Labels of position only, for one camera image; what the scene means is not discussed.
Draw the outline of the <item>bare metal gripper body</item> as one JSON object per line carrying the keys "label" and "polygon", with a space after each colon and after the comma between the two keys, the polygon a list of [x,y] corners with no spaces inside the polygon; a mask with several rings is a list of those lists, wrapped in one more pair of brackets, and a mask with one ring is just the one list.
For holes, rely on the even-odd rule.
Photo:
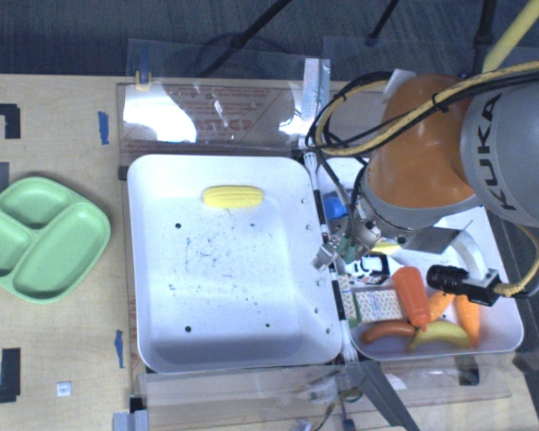
{"label": "bare metal gripper body", "polygon": [[344,219],[335,231],[336,251],[343,259],[360,259],[380,242],[380,233],[361,220]]}

